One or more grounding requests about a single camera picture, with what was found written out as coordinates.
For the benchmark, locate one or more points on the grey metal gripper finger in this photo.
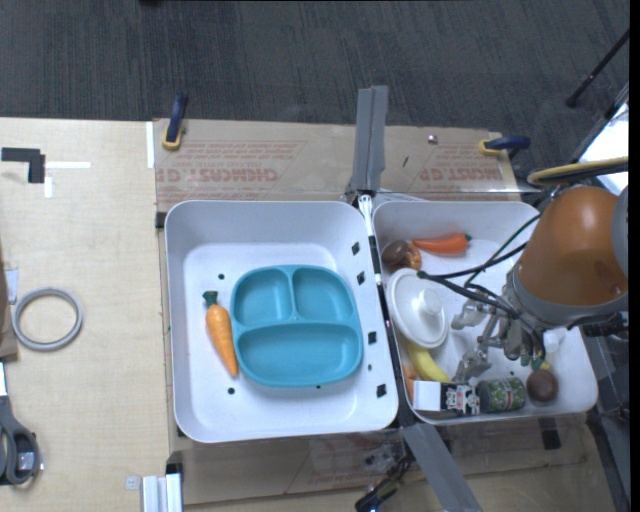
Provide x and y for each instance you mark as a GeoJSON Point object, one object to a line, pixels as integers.
{"type": "Point", "coordinates": [470, 365]}
{"type": "Point", "coordinates": [465, 317]}

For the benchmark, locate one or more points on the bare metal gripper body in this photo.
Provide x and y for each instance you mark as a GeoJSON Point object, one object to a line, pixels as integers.
{"type": "Point", "coordinates": [515, 335]}

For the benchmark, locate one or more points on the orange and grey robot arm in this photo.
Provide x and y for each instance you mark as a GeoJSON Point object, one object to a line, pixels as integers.
{"type": "Point", "coordinates": [575, 245]}

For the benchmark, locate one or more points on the white and black carton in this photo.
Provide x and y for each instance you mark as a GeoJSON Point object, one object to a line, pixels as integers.
{"type": "Point", "coordinates": [450, 397]}

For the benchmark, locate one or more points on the green can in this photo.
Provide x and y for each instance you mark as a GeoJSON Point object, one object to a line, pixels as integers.
{"type": "Point", "coordinates": [500, 395]}

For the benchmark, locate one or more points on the yellow banana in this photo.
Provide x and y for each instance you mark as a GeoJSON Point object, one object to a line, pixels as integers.
{"type": "Point", "coordinates": [425, 362]}

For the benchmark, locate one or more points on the brown round toy food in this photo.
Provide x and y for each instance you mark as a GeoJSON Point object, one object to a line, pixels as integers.
{"type": "Point", "coordinates": [542, 386]}

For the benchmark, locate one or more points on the small orange toy food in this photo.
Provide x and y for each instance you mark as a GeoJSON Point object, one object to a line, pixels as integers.
{"type": "Point", "coordinates": [409, 380]}

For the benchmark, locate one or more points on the dark orange carrot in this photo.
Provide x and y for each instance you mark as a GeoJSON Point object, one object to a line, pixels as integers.
{"type": "Point", "coordinates": [442, 244]}

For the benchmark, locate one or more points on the white plastic tray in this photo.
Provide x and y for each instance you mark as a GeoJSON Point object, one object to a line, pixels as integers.
{"type": "Point", "coordinates": [570, 395]}
{"type": "Point", "coordinates": [210, 400]}

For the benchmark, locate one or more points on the brown doughnut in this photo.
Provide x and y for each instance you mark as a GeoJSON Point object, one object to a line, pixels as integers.
{"type": "Point", "coordinates": [397, 254]}

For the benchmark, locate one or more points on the blue divided plate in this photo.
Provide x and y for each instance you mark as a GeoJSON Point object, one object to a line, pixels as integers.
{"type": "Point", "coordinates": [297, 345]}

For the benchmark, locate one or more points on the brown cardboard board red print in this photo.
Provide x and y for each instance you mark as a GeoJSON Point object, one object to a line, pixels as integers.
{"type": "Point", "coordinates": [280, 165]}

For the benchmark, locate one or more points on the light orange carrot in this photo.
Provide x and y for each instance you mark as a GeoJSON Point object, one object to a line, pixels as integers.
{"type": "Point", "coordinates": [221, 332]}

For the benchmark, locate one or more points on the grey scissors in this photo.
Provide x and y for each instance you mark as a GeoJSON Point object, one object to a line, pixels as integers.
{"type": "Point", "coordinates": [15, 445]}

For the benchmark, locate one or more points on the black cylinder on white bracket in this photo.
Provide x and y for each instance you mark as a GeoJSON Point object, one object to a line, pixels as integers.
{"type": "Point", "coordinates": [602, 326]}

